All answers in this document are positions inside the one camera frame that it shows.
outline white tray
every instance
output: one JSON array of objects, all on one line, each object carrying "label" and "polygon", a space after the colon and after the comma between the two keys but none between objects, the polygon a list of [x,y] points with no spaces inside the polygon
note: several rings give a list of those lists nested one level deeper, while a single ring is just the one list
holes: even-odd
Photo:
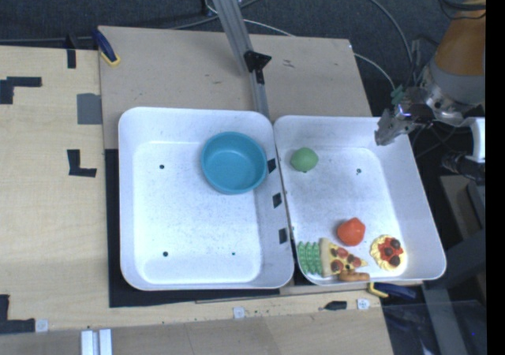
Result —
[{"label": "white tray", "polygon": [[[410,142],[401,136],[393,144],[377,146],[374,131],[379,118],[285,116],[274,124],[286,204],[295,243],[336,237],[336,226],[354,216],[365,225],[364,240],[346,247],[368,262],[359,271],[371,280],[408,282],[436,279],[446,258]],[[315,168],[302,173],[290,165],[298,148],[319,156]],[[406,261],[384,271],[369,255],[372,241],[382,234],[397,237]],[[306,274],[317,285],[333,285],[335,278]]]},{"label": "white tray", "polygon": [[[270,173],[255,190],[215,191],[200,151],[216,133],[249,135]],[[273,128],[261,114],[137,107],[119,121],[120,258],[140,290],[274,289],[294,271]]]}]

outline toy tomato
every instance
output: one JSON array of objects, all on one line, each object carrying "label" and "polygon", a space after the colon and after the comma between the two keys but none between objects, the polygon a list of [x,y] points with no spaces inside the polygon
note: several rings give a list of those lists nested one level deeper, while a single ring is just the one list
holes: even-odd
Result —
[{"label": "toy tomato", "polygon": [[351,218],[337,228],[337,236],[345,245],[359,245],[365,236],[365,225],[358,218]]}]

